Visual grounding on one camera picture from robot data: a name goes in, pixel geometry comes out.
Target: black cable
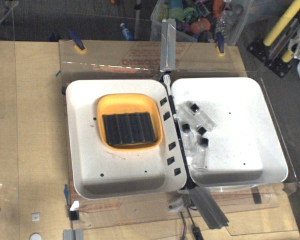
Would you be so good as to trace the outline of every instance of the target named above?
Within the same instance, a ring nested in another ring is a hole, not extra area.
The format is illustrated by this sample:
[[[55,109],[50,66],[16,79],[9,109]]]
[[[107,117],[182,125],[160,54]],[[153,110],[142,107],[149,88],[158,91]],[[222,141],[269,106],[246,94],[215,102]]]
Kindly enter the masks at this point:
[[[203,236],[202,236],[202,234],[201,234],[201,229],[200,229],[199,227],[196,226],[195,221],[194,221],[194,219],[192,218],[192,215],[191,215],[191,213],[190,213],[189,208],[190,208],[190,207],[189,207],[189,205],[188,205],[188,206],[186,207],[186,211],[188,212],[189,217],[190,217],[191,222],[192,222],[192,228],[191,228],[192,234],[193,234],[195,240],[204,240],[204,238],[203,238]]]
[[[196,224],[195,224],[194,219],[192,218],[191,213],[190,213],[190,211],[189,211],[189,206],[186,207],[186,210],[187,210],[187,212],[188,212],[188,214],[189,214],[189,217],[190,217],[190,220],[191,220],[191,222],[192,222],[192,225],[193,225],[193,227],[195,228],[195,227],[196,227]]]
[[[186,223],[186,220],[185,220],[185,217],[184,217],[182,211],[180,211],[180,215],[181,215],[182,222],[183,222],[183,233],[182,233],[181,240],[185,240],[186,234],[187,234],[187,223]]]

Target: small clear plastic bottle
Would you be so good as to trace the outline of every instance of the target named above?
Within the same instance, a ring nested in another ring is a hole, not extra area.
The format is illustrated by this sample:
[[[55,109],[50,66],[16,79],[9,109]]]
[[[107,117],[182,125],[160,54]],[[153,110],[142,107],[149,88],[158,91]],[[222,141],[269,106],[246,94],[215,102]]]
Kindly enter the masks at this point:
[[[209,140],[202,138],[197,153],[193,156],[191,165],[196,171],[207,171],[209,168]]]
[[[212,132],[214,128],[217,127],[216,122],[197,104],[193,103],[190,107],[187,106],[188,110],[194,115],[197,122],[201,122],[201,126],[203,126],[207,131]]]
[[[196,104],[178,105],[176,114],[181,121],[188,122],[201,136],[206,131],[211,132],[217,126],[216,122]]]
[[[241,4],[236,4],[232,9],[223,10],[220,18],[216,21],[214,34],[218,32],[224,37],[224,42],[226,43],[232,29],[237,25],[238,18],[242,14],[244,8]]]
[[[198,148],[197,148],[195,136],[191,131],[190,125],[188,123],[182,125],[181,139],[182,139],[185,155],[187,157],[193,157],[194,154],[198,152]]]

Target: blue bottle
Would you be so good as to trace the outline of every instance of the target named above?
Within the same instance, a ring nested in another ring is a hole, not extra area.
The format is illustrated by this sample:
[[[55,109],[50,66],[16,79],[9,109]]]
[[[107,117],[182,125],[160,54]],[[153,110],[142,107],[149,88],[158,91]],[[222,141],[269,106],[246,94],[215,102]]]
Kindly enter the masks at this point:
[[[131,34],[130,30],[126,27],[124,23],[120,24],[120,27],[122,28],[122,34],[124,35],[125,40],[127,41],[134,41],[134,37]]]

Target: black bottle cap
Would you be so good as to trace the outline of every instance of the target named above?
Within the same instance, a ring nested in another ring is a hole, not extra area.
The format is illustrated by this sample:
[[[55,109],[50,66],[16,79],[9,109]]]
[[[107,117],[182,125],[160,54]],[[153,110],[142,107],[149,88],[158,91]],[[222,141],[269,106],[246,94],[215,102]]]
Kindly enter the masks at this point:
[[[201,139],[201,146],[208,147],[209,146],[209,140],[207,138]]]
[[[201,136],[207,132],[207,130],[203,126],[201,126],[197,131]]]
[[[190,132],[190,125],[188,123],[183,124],[182,131],[184,131],[185,133]]]
[[[200,108],[197,106],[197,104],[193,104],[191,107],[190,107],[190,109],[194,112],[194,113],[196,113]]]

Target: metal bracket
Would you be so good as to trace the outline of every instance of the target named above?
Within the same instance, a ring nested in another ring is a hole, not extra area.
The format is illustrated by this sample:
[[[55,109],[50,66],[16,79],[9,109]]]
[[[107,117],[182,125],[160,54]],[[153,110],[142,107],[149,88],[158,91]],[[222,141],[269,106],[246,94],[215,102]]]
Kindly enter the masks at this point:
[[[221,229],[228,226],[229,220],[205,187],[197,186],[188,191],[191,200],[209,229]]]
[[[183,196],[180,196],[178,199],[174,201],[170,201],[167,204],[168,204],[169,212],[171,213],[173,212],[179,213],[185,207]]]
[[[296,49],[293,51],[293,57],[300,60],[300,27],[297,29],[295,37],[290,39],[288,50],[292,50],[295,45]]]
[[[161,28],[160,71],[170,72],[176,69],[176,20],[164,19]]]
[[[65,229],[62,234],[62,240],[84,240],[84,230],[77,228],[76,230]]]
[[[269,48],[264,45],[262,40],[255,40],[252,44],[249,45],[247,50],[263,63],[268,59]]]
[[[69,218],[70,221],[78,221],[79,220],[79,201],[74,201],[69,209]]]
[[[281,57],[276,57],[274,60],[265,63],[265,65],[280,78],[284,78],[292,68],[291,64],[284,62]]]

